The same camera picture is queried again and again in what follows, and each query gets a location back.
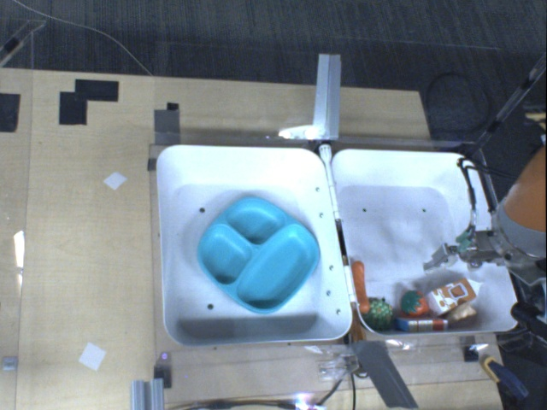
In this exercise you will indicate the white and brown carton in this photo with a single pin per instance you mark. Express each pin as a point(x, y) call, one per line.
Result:
point(453, 296)

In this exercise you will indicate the beige toy bread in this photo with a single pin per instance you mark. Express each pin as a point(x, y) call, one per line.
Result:
point(463, 313)

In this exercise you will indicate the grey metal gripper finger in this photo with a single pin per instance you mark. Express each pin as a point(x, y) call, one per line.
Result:
point(452, 251)
point(435, 261)

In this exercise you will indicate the white plastic tray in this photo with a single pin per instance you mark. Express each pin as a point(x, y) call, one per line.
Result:
point(397, 237)
point(179, 246)

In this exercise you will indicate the red toy strawberry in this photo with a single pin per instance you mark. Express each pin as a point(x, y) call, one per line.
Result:
point(413, 305)

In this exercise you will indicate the green toy grapes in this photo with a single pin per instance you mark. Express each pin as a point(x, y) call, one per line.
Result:
point(378, 314)

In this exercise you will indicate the black cylinder on white bracket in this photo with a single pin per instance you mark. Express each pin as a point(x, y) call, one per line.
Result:
point(530, 312)

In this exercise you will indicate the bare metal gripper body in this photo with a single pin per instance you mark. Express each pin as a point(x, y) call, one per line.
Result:
point(487, 248)

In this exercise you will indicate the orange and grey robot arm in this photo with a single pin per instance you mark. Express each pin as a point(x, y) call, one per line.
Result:
point(527, 195)

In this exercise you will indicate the blue divided plate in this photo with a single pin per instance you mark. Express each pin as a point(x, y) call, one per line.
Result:
point(273, 267)

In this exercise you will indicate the orange toy sausage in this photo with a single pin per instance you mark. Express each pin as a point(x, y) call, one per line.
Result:
point(360, 280)

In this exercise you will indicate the blue red and white carton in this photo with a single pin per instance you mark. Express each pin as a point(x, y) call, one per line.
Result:
point(421, 324)

